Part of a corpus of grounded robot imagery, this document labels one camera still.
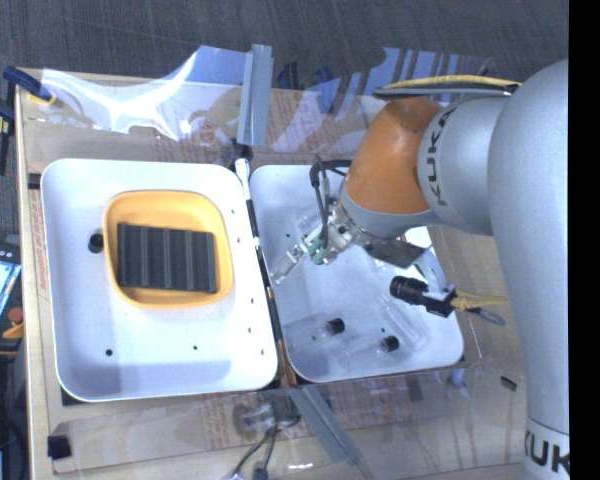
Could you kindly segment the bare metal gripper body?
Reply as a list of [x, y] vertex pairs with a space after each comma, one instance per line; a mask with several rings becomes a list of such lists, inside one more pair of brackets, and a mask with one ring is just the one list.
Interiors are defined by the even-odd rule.
[[302, 213], [296, 224], [300, 231], [296, 252], [299, 259], [310, 259], [314, 265], [329, 265], [357, 240], [357, 228], [342, 206], [331, 209], [323, 230], [323, 219], [318, 209]]

